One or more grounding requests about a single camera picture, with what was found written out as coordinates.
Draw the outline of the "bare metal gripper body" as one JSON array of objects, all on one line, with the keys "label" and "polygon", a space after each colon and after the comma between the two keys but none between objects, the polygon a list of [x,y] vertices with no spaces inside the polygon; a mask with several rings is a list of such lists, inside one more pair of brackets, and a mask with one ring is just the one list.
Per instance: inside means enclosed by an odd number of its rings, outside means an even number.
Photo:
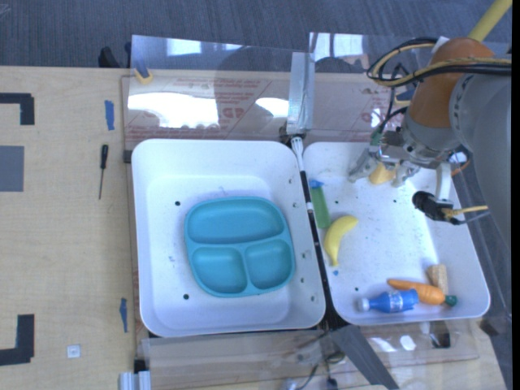
[{"label": "bare metal gripper body", "polygon": [[368,152],[377,161],[387,164],[411,163],[435,169],[449,159],[452,149],[434,149],[417,140],[408,130],[375,132]]}]

